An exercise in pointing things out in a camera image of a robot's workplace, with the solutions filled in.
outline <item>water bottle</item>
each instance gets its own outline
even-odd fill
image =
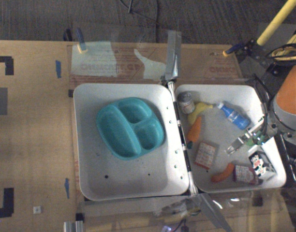
[[[244,118],[234,109],[225,106],[223,102],[220,102],[218,104],[218,108],[224,111],[227,119],[230,120],[233,124],[237,125],[237,127],[241,130],[246,129],[246,127],[250,124],[249,119]]]

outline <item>teal plate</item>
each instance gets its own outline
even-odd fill
[[[160,121],[139,98],[125,98],[102,108],[96,124],[107,147],[122,160],[147,154],[164,140]]]

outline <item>tin can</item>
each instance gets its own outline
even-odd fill
[[[190,92],[182,92],[178,95],[178,103],[184,114],[190,114],[195,110],[195,105]]]

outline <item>can lid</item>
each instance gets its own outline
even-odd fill
[[[223,103],[223,102],[220,102],[220,103],[218,104],[218,108],[219,108],[219,109],[221,109],[223,106],[224,106],[224,103]]]

